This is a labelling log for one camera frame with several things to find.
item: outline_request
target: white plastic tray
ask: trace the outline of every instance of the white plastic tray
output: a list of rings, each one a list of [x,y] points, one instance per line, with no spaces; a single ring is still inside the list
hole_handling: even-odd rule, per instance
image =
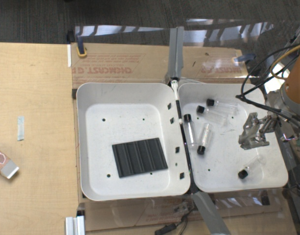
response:
[[[167,85],[87,83],[77,90],[77,110],[81,188],[89,199],[170,196],[188,191],[190,176],[176,102]],[[119,178],[112,145],[151,138],[160,138],[168,169]]]
[[[247,84],[245,91],[252,85]],[[182,114],[191,114],[197,133],[201,133],[206,120],[196,114],[198,105],[206,106],[208,98],[224,99],[238,103],[238,111],[228,117],[226,126],[212,123],[214,135],[204,155],[190,152],[194,181],[205,192],[223,192],[258,188],[279,188],[288,181],[288,172],[274,133],[266,134],[270,145],[244,150],[238,143],[243,125],[251,112],[257,112],[258,118],[267,112],[253,105],[241,102],[235,96],[240,94],[239,84],[183,84],[179,87]],[[263,94],[255,90],[247,95],[248,99],[264,104]],[[266,164],[255,176],[241,180],[238,172],[243,165],[258,154],[266,158]]]

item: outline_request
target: tan tabletop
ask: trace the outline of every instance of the tan tabletop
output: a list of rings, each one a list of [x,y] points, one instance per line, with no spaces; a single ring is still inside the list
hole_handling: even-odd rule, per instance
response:
[[[0,235],[63,235],[65,217],[76,215],[71,89],[66,45],[0,43],[0,150],[20,167],[10,180],[0,175]],[[18,116],[24,116],[23,141],[17,141]],[[224,221],[232,234],[295,234],[288,204],[279,201],[279,212]],[[152,235],[161,227],[88,234]],[[196,233],[209,234],[203,221],[190,222],[184,232]]]

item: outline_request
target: black cap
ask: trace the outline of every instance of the black cap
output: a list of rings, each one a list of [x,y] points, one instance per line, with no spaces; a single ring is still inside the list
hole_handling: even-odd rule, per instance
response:
[[[215,100],[213,100],[213,99],[207,100],[207,106],[214,106],[214,104],[215,104]]]
[[[205,110],[205,108],[204,108],[203,106],[201,106],[201,105],[199,105],[199,106],[197,107],[197,113],[203,113],[204,110]]]
[[[184,115],[184,119],[185,119],[186,122],[191,122],[191,121],[192,121],[192,120],[191,120],[191,115],[190,115],[190,114]]]
[[[199,145],[197,152],[198,154],[203,155],[205,152],[205,146]]]
[[[248,173],[246,170],[242,170],[238,173],[239,178],[244,179],[246,176],[248,176]]]

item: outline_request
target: clear plastic tube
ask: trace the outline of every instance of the clear plastic tube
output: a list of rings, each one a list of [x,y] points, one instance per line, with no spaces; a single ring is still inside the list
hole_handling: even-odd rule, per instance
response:
[[[238,173],[240,179],[245,179],[246,177],[255,174],[255,171],[262,170],[262,165],[266,164],[266,159],[262,155],[257,155],[251,159],[248,163],[244,165],[241,171]]]
[[[198,149],[197,152],[200,155],[205,153],[205,150],[208,148],[211,137],[213,135],[213,125],[210,123],[205,123],[203,126],[203,130],[201,136],[199,138]]]
[[[238,109],[238,103],[236,102],[231,102],[228,100],[214,100],[210,98],[207,100],[207,106],[228,115],[235,115]]]
[[[198,106],[197,114],[202,114],[207,122],[217,123],[221,126],[224,126],[227,123],[227,115],[226,114],[214,111],[210,108]]]
[[[187,140],[187,145],[189,147],[196,147],[197,136],[195,133],[195,125],[191,119],[190,114],[184,115],[184,130],[185,130],[185,137]]]

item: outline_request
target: black grooved pad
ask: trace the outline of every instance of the black grooved pad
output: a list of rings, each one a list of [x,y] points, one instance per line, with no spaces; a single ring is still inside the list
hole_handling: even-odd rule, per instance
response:
[[[159,138],[112,145],[120,178],[168,169]]]

